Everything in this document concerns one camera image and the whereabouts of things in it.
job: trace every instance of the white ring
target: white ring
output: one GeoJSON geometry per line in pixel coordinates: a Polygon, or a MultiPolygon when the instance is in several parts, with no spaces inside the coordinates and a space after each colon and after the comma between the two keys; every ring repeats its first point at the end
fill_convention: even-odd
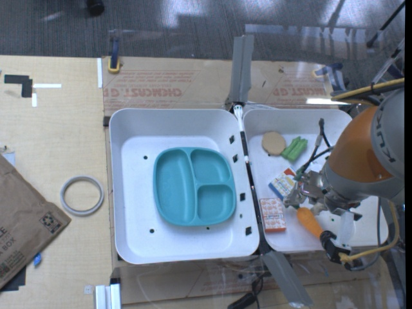
{"type": "Polygon", "coordinates": [[[78,175],[78,176],[74,176],[73,178],[70,178],[63,186],[62,189],[60,190],[60,201],[64,207],[64,209],[66,209],[66,211],[72,213],[73,215],[77,215],[77,216],[86,216],[86,215],[90,215],[91,213],[94,213],[95,211],[98,210],[98,208],[103,204],[103,199],[104,199],[104,190],[103,190],[103,186],[100,184],[100,182],[98,180],[96,180],[94,177],[92,176],[88,176],[88,175],[78,175]],[[77,182],[77,181],[87,181],[90,182],[94,185],[96,185],[96,187],[98,188],[98,190],[100,191],[100,198],[97,202],[96,205],[94,205],[92,208],[90,209],[86,209],[84,211],[79,211],[77,209],[72,209],[67,203],[66,200],[64,199],[64,195],[66,193],[67,188],[77,182]]]}

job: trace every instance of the beige round object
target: beige round object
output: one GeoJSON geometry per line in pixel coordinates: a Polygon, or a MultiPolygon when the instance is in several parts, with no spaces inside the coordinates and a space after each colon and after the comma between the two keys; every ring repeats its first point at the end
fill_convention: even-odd
{"type": "Polygon", "coordinates": [[[263,135],[262,146],[268,154],[278,156],[285,149],[286,141],[279,133],[269,131],[263,135]]]}

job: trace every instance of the teal divided plate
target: teal divided plate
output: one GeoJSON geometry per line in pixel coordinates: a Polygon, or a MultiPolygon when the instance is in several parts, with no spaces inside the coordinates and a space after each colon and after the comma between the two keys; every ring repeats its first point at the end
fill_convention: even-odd
{"type": "Polygon", "coordinates": [[[221,223],[236,207],[230,165],[217,151],[177,147],[154,162],[154,199],[160,215],[175,225],[221,223]]]}

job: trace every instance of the orange toy carrot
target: orange toy carrot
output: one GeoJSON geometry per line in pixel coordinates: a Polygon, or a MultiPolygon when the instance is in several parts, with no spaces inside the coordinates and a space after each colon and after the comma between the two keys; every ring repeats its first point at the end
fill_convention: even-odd
{"type": "Polygon", "coordinates": [[[316,220],[311,210],[307,207],[300,207],[297,209],[296,216],[299,222],[317,239],[319,239],[321,233],[323,232],[323,229],[316,220]]]}

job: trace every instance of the brown paper bag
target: brown paper bag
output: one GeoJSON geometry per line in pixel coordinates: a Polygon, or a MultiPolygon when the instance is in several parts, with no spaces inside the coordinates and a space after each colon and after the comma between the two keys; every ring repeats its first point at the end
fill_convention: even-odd
{"type": "Polygon", "coordinates": [[[0,289],[70,221],[0,154],[0,289]]]}

